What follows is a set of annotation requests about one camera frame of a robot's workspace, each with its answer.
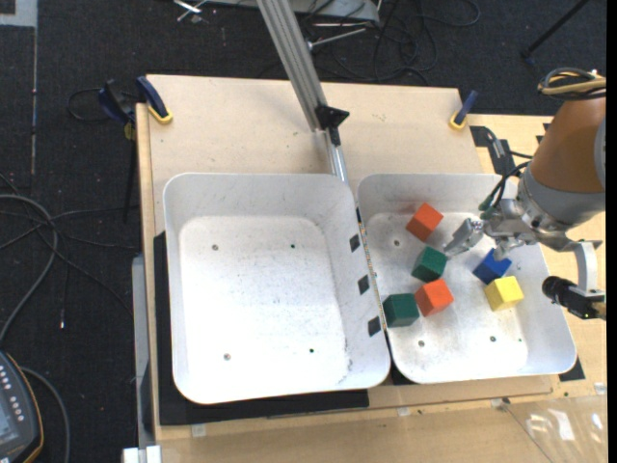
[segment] white tray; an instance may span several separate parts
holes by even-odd
[[[391,293],[415,293],[422,282],[411,275],[417,255],[429,245],[443,250],[461,223],[477,219],[477,207],[499,180],[492,175],[374,175],[358,189],[367,245],[382,301]],[[508,183],[505,197],[516,195]],[[422,203],[443,214],[426,242],[405,225]],[[524,299],[514,308],[493,312],[484,284],[471,271],[495,242],[488,236],[469,252],[448,261],[443,278],[454,295],[444,311],[420,317],[406,327],[389,328],[397,368],[417,383],[569,370],[577,353],[563,309],[542,293],[549,275],[539,245],[515,249],[505,276],[516,276]]]
[[[163,202],[173,373],[185,397],[219,403],[386,378],[347,185],[331,175],[182,174]]]

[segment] dark green cube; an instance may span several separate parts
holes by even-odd
[[[412,276],[424,283],[434,282],[442,276],[446,262],[447,257],[444,253],[436,251],[432,247],[424,247],[424,250],[416,259]]]
[[[384,314],[389,328],[410,326],[420,317],[416,299],[412,293],[390,295],[384,302]]]

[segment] cube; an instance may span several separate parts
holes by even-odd
[[[428,203],[423,203],[405,227],[423,242],[431,235],[443,215]]]
[[[454,302],[452,292],[442,279],[422,285],[416,292],[417,306],[425,317],[440,313],[452,302]]]
[[[425,283],[439,279],[445,270],[447,257],[443,252],[426,246],[416,259],[412,276]]]
[[[390,328],[411,326],[420,317],[412,293],[390,295],[383,304],[386,323]]]
[[[516,276],[497,278],[484,287],[484,294],[489,299],[493,312],[510,309],[524,299],[523,291]]]
[[[512,264],[512,260],[508,258],[495,260],[493,256],[494,252],[495,249],[491,249],[482,262],[472,271],[484,285],[488,285],[493,280],[501,278]]]

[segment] red block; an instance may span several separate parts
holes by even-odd
[[[416,303],[425,317],[440,313],[454,302],[454,297],[442,279],[422,285],[415,295]]]
[[[439,211],[430,204],[423,203],[405,228],[425,242],[442,219],[443,215]]]

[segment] dark carpet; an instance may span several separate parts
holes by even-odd
[[[578,1],[386,0],[383,33],[368,29],[318,47],[314,60],[324,81],[458,88],[462,97],[476,90],[476,113],[553,115],[559,103],[536,93],[545,74],[560,67],[606,73],[606,0],[591,0],[573,15],[535,50],[534,63],[522,60],[521,50]],[[10,14],[14,5],[2,0],[0,13]],[[134,79],[149,72],[284,78],[258,11],[203,8],[200,22],[178,23],[183,10],[170,0],[39,0],[37,33],[0,26],[0,174],[52,216],[117,209],[130,142],[118,123],[85,121],[101,116],[95,93],[71,103],[82,120],[70,115],[72,94],[100,88],[111,78],[134,93]],[[331,18],[300,15],[300,20],[311,41],[355,29],[313,25],[339,23]],[[0,180],[0,194],[9,193]],[[134,193],[132,203],[137,202]],[[19,202],[0,200],[0,211],[4,324],[48,261],[50,250],[41,237],[51,241],[51,232],[41,228],[41,235],[31,231],[12,243],[32,223]],[[133,319],[127,309],[139,211],[132,210],[126,223],[119,210],[54,221],[64,236],[59,255],[1,347],[62,395],[71,421],[71,461],[118,462],[123,448],[136,445]],[[33,386],[46,431],[38,461],[62,461],[61,413],[42,385]]]

